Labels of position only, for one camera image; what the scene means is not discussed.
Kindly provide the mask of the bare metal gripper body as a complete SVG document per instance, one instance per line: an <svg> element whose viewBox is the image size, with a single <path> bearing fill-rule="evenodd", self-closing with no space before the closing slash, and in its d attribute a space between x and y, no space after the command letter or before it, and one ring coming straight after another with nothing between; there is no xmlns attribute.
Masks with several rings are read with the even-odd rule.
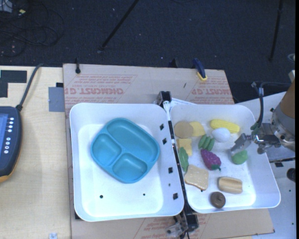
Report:
<svg viewBox="0 0 299 239"><path fill-rule="evenodd" d="M257 152L263 154L271 147L296 151L296 138L284 126L270 123L255 123L252 126L252 139L258 145Z"/></svg>

